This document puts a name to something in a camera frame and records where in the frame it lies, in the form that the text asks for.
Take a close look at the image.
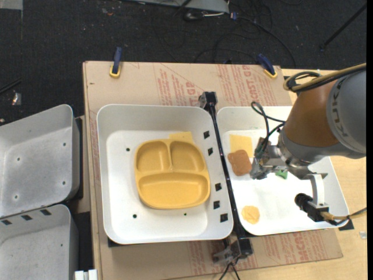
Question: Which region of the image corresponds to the white plastic tray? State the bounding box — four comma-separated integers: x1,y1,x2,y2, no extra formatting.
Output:
216,106,350,237
0,103,82,219
96,103,235,246
0,204,80,280

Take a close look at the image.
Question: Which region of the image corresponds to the yellow square slice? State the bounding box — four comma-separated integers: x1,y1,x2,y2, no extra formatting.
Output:
228,134,254,159

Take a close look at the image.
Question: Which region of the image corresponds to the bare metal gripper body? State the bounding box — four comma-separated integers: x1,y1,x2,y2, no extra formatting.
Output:
260,144,310,179

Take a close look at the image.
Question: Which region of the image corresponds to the black cylinder on white bracket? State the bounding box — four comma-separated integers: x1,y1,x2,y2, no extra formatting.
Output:
294,172,330,223

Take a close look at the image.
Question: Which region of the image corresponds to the brown toy bread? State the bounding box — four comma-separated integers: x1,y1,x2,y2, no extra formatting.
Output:
227,149,253,177

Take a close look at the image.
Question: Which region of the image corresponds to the thin black rod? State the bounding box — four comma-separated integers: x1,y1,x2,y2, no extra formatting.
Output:
207,103,246,242

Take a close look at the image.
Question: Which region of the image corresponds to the yellow divided plate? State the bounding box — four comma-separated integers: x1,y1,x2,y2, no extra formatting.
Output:
133,139,212,211

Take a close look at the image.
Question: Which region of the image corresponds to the brown cardboard board red print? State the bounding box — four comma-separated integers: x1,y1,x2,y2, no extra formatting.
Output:
82,60,344,280

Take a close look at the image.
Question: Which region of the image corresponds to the black block with thin wires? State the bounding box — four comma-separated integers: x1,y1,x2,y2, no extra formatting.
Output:
198,90,219,109
212,237,254,264

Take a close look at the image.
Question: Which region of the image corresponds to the yellow round biscuit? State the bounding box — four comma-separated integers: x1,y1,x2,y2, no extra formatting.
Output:
241,205,261,225

